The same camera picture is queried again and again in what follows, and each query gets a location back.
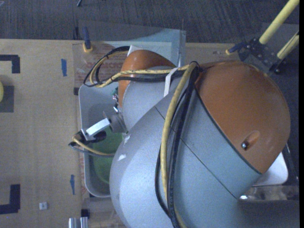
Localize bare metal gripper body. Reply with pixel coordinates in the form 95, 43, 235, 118
103, 111, 128, 134

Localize green divided plate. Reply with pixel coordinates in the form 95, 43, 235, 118
92, 126, 124, 185

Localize white plastic tray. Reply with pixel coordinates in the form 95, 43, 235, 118
78, 80, 125, 198

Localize black cylinder on white bracket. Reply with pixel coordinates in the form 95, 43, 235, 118
73, 117, 112, 144

